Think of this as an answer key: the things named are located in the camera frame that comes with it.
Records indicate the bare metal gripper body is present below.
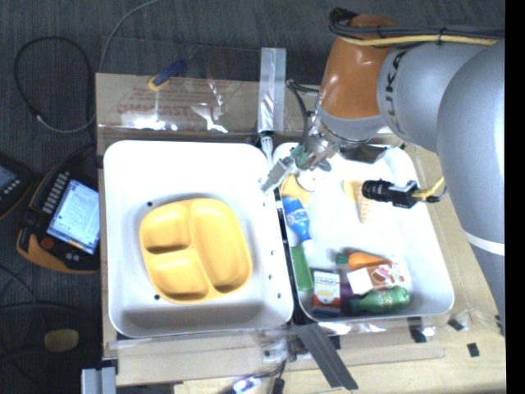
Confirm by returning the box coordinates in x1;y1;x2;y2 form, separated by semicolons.
289;126;342;172

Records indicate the yellow divided plate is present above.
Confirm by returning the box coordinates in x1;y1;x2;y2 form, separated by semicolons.
138;197;253;305

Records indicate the tan ice cream cone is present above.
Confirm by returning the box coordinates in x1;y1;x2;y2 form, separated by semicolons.
343;180;377;224

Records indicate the brown cardboard board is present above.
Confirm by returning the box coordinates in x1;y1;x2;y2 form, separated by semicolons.
94;71;501;386

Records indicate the black cylinder on white bracket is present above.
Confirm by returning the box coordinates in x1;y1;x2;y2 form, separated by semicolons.
361;148;420;209

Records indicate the orange carrot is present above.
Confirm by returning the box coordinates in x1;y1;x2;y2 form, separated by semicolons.
335;251;390;270

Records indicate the yellow toy food slice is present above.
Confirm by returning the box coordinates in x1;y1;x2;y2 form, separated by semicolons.
281;174;313;207

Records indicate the green plastic bottle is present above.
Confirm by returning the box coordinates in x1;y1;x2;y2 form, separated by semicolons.
348;285;411;315

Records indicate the blue and white bottle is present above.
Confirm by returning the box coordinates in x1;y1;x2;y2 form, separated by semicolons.
281;196;315;248

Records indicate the white blue orange carton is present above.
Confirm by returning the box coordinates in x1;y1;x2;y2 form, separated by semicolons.
311;269;342;318

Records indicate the green packet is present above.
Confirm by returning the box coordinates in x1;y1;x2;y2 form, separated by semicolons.
290;245;315;291

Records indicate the white plastic tray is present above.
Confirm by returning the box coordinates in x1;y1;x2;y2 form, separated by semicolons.
272;141;455;323
102;140;295;339

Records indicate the purple can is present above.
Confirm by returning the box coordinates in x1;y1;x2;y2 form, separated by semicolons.
340;283;357;315

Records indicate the white and orange carton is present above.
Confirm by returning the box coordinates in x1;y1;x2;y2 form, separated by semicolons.
346;260;407;296

